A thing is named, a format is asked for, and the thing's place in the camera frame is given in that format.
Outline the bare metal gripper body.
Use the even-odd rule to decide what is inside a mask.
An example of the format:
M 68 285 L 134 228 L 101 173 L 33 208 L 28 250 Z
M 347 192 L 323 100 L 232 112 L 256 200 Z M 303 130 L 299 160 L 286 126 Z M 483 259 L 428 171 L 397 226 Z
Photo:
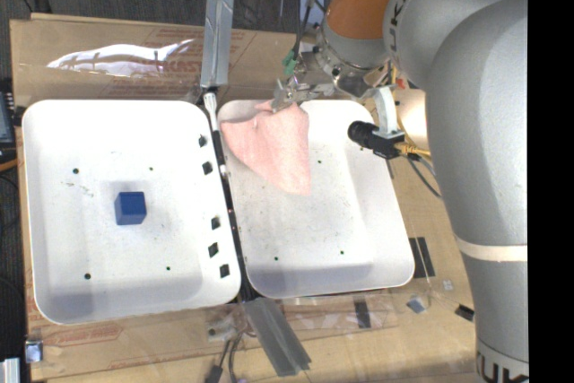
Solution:
M 321 52 L 303 52 L 284 60 L 283 87 L 314 91 L 316 98 L 344 94 L 364 99 L 378 84 L 378 68 L 363 68 Z

